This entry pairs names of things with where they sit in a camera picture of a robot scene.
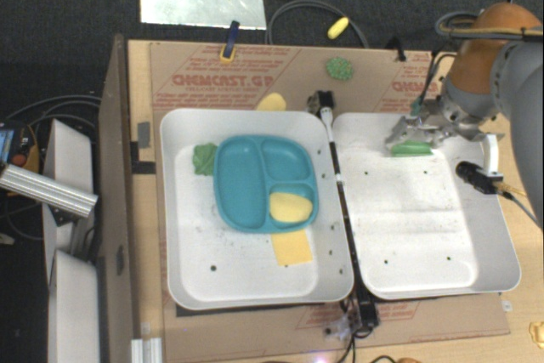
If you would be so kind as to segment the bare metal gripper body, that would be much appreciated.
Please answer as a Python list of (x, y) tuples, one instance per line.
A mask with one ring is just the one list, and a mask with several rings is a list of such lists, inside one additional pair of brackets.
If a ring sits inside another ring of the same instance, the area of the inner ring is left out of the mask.
[(475, 116), (465, 111), (449, 96), (438, 96), (433, 99), (418, 97), (411, 104), (410, 125), (414, 134), (419, 134), (427, 142), (427, 131), (441, 128), (447, 133), (447, 139), (459, 136), (470, 142), (479, 142), (486, 135), (480, 128), (486, 123), (495, 121), (498, 113)]

